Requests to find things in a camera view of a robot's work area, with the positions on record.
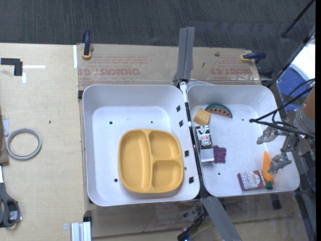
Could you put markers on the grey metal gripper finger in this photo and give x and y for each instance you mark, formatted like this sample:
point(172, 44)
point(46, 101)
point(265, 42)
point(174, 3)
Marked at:
point(279, 162)
point(265, 136)

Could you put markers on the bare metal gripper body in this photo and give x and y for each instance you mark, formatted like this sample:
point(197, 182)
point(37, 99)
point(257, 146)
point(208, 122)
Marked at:
point(291, 142)

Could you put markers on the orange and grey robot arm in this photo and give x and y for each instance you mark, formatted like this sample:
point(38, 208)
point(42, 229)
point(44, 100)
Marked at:
point(309, 107)

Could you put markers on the orange carrot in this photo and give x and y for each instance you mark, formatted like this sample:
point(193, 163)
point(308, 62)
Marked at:
point(266, 167)

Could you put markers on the white plastic tray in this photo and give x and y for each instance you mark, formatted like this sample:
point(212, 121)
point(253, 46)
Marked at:
point(238, 144)
point(105, 144)

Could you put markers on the purple printed packet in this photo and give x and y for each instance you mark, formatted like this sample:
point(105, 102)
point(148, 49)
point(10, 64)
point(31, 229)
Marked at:
point(250, 180)

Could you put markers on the purple grapes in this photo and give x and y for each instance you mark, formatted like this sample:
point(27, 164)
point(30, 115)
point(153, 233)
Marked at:
point(220, 154)

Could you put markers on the green and red watermelon slice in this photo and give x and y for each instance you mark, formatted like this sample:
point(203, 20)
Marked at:
point(218, 109)

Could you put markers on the white cow print carton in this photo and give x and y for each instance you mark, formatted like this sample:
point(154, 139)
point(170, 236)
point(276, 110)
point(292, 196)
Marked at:
point(204, 142)

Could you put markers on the yellow cheese wedge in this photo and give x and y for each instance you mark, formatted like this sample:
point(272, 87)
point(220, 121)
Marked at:
point(201, 116)

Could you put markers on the yellow divided plate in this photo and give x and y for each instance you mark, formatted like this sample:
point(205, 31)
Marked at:
point(135, 159)

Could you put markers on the brown cardboard board red print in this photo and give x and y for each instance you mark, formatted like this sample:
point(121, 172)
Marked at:
point(150, 66)

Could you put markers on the grey scissors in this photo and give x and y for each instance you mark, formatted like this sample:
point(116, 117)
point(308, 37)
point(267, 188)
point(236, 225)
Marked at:
point(6, 205)

